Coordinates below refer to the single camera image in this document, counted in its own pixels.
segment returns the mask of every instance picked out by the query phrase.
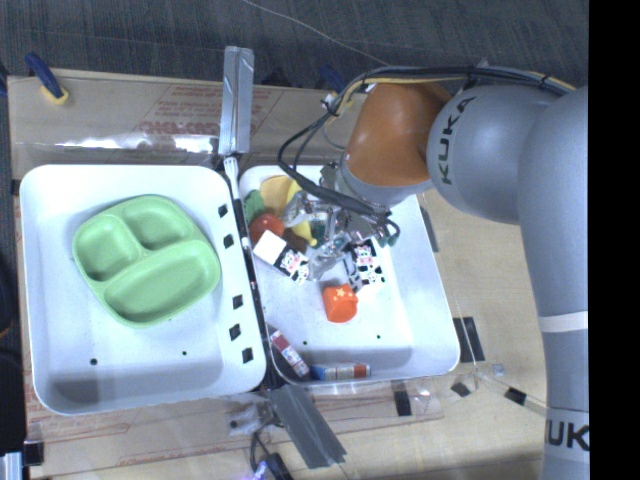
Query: white wire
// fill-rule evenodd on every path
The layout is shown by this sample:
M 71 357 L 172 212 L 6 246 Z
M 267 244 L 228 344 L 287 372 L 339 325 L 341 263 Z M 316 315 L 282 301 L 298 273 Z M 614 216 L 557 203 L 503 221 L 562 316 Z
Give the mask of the white wire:
M 273 14 L 274 16 L 277 16 L 278 18 L 282 18 L 282 19 L 291 21 L 291 22 L 295 23 L 296 25 L 299 25 L 301 27 L 306 28 L 307 30 L 310 30 L 314 34 L 318 34 L 319 36 L 323 37 L 327 41 L 331 41 L 332 43 L 335 43 L 338 46 L 342 46 L 343 48 L 346 48 L 347 50 L 350 50 L 352 52 L 358 53 L 360 55 L 364 55 L 365 57 L 368 57 L 371 60 L 375 60 L 376 62 L 382 64 L 383 66 L 388 66 L 389 65 L 388 62 L 385 62 L 384 60 L 379 59 L 378 57 L 375 57 L 375 56 L 373 56 L 373 55 L 371 55 L 371 54 L 369 54 L 367 52 L 359 50 L 358 48 L 354 48 L 353 46 L 349 46 L 348 44 L 343 43 L 342 41 L 340 41 L 338 39 L 335 39 L 335 38 L 331 37 L 330 35 L 325 34 L 321 30 L 318 30 L 317 28 L 312 27 L 311 25 L 309 25 L 307 23 L 304 23 L 303 21 L 300 21 L 300 20 L 298 20 L 298 19 L 296 19 L 296 18 L 294 18 L 292 16 L 289 16 L 287 14 L 282 14 L 282 13 L 280 13 L 278 11 L 274 11 L 274 10 L 269 9 L 267 7 L 263 7 L 260 4 L 252 2 L 251 0 L 240 0 L 240 1 L 245 3 L 245 4 L 247 4 L 247 5 L 249 5 L 249 6 L 251 6 L 251 7 L 255 7 L 256 9 L 259 9 L 259 10 L 261 10 L 263 12 L 266 12 L 266 13 L 269 13 L 269 14 Z

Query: divided green plate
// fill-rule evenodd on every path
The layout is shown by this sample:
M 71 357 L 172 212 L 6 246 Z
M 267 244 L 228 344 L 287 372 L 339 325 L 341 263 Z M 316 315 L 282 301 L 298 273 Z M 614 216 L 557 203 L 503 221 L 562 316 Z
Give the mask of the divided green plate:
M 133 327 L 184 311 L 220 280 L 220 260 L 198 226 L 156 195 L 129 199 L 84 222 L 73 256 L 107 310 Z

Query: orange block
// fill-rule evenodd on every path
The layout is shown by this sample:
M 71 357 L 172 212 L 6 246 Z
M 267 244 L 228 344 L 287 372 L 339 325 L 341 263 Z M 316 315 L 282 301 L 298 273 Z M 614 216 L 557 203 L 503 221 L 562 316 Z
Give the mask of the orange block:
M 358 297 L 348 284 L 327 286 L 322 290 L 322 301 L 330 322 L 341 324 L 356 316 Z

